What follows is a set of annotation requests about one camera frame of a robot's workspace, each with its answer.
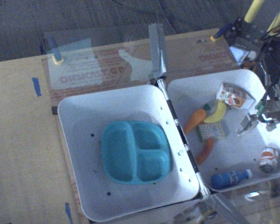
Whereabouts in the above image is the white and orange can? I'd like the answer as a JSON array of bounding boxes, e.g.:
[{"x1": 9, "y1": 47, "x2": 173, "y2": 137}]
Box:
[{"x1": 256, "y1": 145, "x2": 280, "y2": 175}]

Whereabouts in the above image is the yellow banana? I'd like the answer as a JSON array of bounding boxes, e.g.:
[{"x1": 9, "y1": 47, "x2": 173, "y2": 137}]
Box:
[{"x1": 200, "y1": 99, "x2": 230, "y2": 125}]

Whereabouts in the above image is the orange carrot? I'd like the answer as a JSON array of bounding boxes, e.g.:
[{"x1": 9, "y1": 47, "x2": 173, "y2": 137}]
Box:
[{"x1": 180, "y1": 103, "x2": 215, "y2": 134}]

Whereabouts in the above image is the blue divided plate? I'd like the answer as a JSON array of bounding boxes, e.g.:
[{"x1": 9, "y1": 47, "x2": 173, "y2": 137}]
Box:
[{"x1": 95, "y1": 112, "x2": 175, "y2": 192}]

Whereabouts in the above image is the brown cardboard board red print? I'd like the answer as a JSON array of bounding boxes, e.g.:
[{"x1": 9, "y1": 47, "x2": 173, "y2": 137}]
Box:
[{"x1": 40, "y1": 22, "x2": 263, "y2": 224}]

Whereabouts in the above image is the white plastic tray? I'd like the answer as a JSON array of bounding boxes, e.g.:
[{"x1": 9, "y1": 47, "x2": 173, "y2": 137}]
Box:
[
  {"x1": 54, "y1": 76, "x2": 204, "y2": 224},
  {"x1": 164, "y1": 61, "x2": 280, "y2": 200}
]

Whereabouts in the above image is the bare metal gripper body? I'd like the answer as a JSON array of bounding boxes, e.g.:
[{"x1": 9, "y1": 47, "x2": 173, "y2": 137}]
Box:
[{"x1": 255, "y1": 98, "x2": 280, "y2": 134}]

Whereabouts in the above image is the white and orange carton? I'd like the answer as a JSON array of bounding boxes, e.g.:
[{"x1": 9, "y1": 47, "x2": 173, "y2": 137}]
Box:
[{"x1": 213, "y1": 78, "x2": 257, "y2": 115}]

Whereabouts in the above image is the orange sausage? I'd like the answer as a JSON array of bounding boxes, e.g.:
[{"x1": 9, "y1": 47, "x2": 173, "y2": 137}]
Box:
[{"x1": 192, "y1": 137, "x2": 219, "y2": 166}]

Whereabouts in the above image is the white and green mesh sponge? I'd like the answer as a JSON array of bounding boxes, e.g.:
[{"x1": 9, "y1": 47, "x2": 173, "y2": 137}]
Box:
[{"x1": 195, "y1": 120, "x2": 227, "y2": 144}]

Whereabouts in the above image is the blue bottle white cap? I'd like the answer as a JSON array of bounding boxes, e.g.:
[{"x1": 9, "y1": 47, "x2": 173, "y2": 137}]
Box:
[{"x1": 209, "y1": 167, "x2": 255, "y2": 191}]

